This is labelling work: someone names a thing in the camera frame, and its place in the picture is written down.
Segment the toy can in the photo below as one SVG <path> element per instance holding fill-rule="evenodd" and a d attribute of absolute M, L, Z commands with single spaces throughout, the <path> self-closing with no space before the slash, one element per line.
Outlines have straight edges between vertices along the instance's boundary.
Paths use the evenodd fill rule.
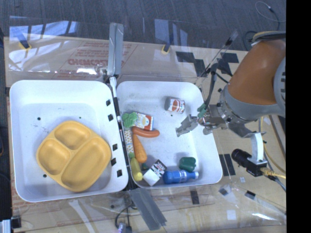
<path fill-rule="evenodd" d="M 185 101 L 168 97 L 165 100 L 164 109 L 167 111 L 183 113 L 185 110 Z"/>

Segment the toy sausage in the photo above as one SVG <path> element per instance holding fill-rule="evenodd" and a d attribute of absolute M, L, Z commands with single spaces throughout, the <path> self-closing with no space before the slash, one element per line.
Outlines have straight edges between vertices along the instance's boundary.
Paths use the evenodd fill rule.
<path fill-rule="evenodd" d="M 136 127 L 136 126 L 132 127 L 132 132 L 133 134 L 136 134 L 142 137 L 147 137 L 147 138 L 157 137 L 160 135 L 159 130 L 147 131 L 147 130 L 140 129 L 139 127 Z"/>

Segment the yellow divided plate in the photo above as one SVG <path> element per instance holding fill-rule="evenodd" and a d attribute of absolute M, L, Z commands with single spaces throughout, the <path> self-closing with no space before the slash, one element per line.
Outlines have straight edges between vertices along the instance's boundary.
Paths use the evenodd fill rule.
<path fill-rule="evenodd" d="M 39 166 L 52 179 L 73 192 L 91 187 L 110 158 L 108 143 L 77 121 L 59 124 L 36 152 Z"/>

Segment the blue bottle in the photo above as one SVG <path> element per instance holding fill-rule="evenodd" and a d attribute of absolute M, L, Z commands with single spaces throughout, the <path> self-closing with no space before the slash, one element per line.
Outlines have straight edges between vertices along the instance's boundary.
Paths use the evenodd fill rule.
<path fill-rule="evenodd" d="M 198 172 L 188 172 L 185 170 L 165 171 L 163 174 L 163 181 L 165 184 L 185 183 L 189 179 L 197 179 Z"/>

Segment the clear plastic sheet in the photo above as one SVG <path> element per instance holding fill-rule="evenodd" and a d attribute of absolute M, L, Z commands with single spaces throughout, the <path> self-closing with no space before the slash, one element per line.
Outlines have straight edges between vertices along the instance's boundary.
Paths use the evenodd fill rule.
<path fill-rule="evenodd" d="M 21 79 L 102 81 L 109 56 L 109 24 L 26 17 L 11 17 L 10 24 L 10 35 L 4 38 L 7 87 Z M 196 38 L 196 30 L 205 32 L 206 37 Z M 199 77 L 204 68 L 229 53 L 235 60 L 229 63 L 234 72 L 246 55 L 246 52 L 230 48 L 221 50 L 230 36 L 225 29 L 156 19 L 145 31 L 152 33 L 137 39 L 133 29 L 124 27 L 118 84 L 127 80 L 190 82 L 201 89 L 206 99 L 210 77 Z M 29 49 L 24 47 L 27 46 L 24 40 L 30 44 Z M 210 103 L 217 103 L 217 90 L 224 85 L 221 79 L 217 80 Z M 269 117 L 264 119 L 263 127 L 272 157 L 285 166 Z M 249 128 L 258 130 L 258 123 L 251 123 Z M 251 143 L 247 139 L 221 129 L 216 129 L 213 135 L 219 156 L 227 157 L 236 148 L 251 153 Z M 235 173 L 224 173 L 217 184 L 148 190 L 167 220 L 166 225 L 155 232 L 205 232 L 286 225 L 286 193 L 276 182 L 263 176 L 253 177 L 235 162 L 225 162 L 223 170 L 226 168 L 234 169 Z M 103 229 L 118 232 L 115 224 L 120 222 L 130 223 L 133 232 L 149 232 L 131 202 L 129 191 L 28 203 L 19 198 L 11 170 L 12 220 L 17 223 L 14 232 L 92 233 L 103 232 Z"/>
<path fill-rule="evenodd" d="M 194 190 L 198 204 L 194 204 L 191 195 Z M 247 192 L 234 183 L 175 189 L 163 195 L 153 195 L 152 191 L 152 198 L 167 220 L 166 225 L 155 232 L 182 233 L 286 225 L 284 208 L 258 195 L 251 197 Z M 15 232 L 39 229 L 46 229 L 46 232 L 49 229 L 58 232 L 70 229 L 102 232 L 103 226 L 107 232 L 117 232 L 115 224 L 121 222 L 126 225 L 130 222 L 133 232 L 149 232 L 136 207 L 131 206 L 130 195 L 126 191 L 38 203 L 35 207 L 20 208 L 15 215 L 19 216 L 22 225 Z"/>

